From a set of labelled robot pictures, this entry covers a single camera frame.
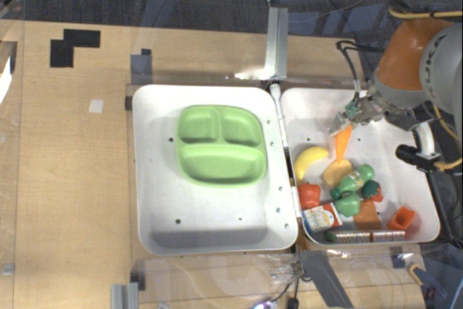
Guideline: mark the yellow pizza slice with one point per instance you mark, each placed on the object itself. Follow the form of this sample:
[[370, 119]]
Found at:
[[336, 173]]

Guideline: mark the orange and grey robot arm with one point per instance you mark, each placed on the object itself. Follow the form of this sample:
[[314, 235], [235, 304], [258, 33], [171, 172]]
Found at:
[[408, 58]]

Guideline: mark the orange carrot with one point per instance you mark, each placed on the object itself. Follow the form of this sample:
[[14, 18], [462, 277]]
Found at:
[[343, 144]]

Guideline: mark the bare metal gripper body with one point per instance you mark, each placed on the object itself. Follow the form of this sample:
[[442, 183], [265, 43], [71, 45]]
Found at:
[[365, 108]]

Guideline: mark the white and red carton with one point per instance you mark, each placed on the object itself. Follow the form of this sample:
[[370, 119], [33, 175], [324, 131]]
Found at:
[[322, 218]]

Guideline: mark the green plastic bottle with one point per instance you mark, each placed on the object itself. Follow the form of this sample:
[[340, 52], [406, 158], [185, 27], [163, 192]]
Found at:
[[352, 181]]

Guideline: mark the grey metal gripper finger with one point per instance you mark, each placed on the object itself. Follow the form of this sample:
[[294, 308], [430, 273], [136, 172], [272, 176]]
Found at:
[[363, 122], [338, 123]]

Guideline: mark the white plastic tray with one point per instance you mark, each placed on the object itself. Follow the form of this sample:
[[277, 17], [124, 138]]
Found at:
[[311, 112], [217, 220]]

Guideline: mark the red and white patterned packet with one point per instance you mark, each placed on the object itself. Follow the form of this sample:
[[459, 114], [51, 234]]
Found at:
[[388, 236], [353, 237]]

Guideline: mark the green bell pepper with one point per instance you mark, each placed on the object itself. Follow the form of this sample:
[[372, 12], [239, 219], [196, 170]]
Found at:
[[348, 205]]

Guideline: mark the brown bread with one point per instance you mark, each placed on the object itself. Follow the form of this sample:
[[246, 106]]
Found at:
[[367, 217]]

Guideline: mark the red strawberry with green top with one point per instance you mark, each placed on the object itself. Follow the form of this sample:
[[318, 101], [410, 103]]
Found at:
[[372, 190]]

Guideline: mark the yellow banana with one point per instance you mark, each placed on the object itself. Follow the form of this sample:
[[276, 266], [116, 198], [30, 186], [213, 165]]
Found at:
[[305, 161]]

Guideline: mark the green divided plate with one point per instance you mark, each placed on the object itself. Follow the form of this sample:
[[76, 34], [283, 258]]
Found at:
[[220, 163]]

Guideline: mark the small dark green cylinder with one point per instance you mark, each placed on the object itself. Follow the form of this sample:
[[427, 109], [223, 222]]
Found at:
[[330, 236]]

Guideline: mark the orange cup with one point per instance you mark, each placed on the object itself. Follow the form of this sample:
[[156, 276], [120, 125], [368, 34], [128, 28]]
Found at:
[[401, 219]]

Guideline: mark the black cylinder on white bracket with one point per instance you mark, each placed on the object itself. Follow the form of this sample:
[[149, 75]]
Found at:
[[416, 155]]

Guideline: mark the red bell pepper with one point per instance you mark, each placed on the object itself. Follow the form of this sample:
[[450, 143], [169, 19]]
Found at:
[[309, 195]]

